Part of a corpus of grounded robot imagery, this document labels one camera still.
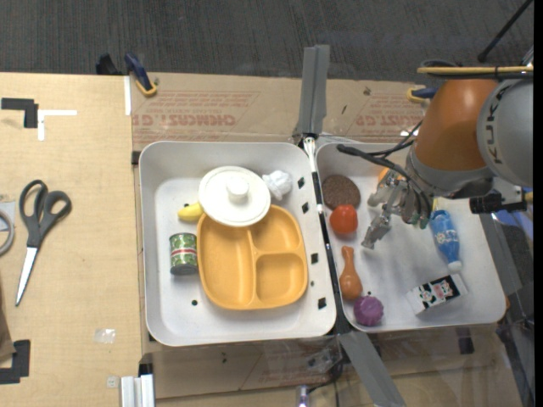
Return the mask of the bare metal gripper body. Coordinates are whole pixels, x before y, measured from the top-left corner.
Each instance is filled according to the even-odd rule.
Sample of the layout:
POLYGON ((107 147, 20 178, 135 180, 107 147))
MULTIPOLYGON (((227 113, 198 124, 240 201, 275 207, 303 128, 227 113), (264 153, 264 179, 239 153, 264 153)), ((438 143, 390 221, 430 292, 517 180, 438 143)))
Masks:
POLYGON ((398 172, 393 173, 392 183, 394 189, 399 190, 393 204, 393 213, 408 225, 426 229, 433 208, 431 197, 398 172))

